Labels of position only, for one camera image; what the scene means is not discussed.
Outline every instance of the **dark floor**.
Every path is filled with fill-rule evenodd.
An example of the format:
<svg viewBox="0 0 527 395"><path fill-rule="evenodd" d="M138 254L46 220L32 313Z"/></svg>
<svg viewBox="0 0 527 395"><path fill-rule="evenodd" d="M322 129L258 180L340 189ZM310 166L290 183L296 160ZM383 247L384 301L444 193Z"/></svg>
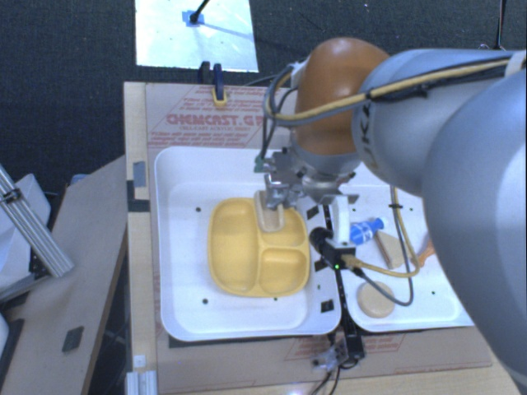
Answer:
<svg viewBox="0 0 527 395"><path fill-rule="evenodd" d="M493 45L500 0L250 0L259 74L280 71L335 36L389 53ZM526 0L507 0L502 44L523 49ZM134 0L0 0L0 163L58 191L124 153L125 81L196 81L195 71L135 64ZM92 394L122 393L127 332L121 280Z"/></svg>

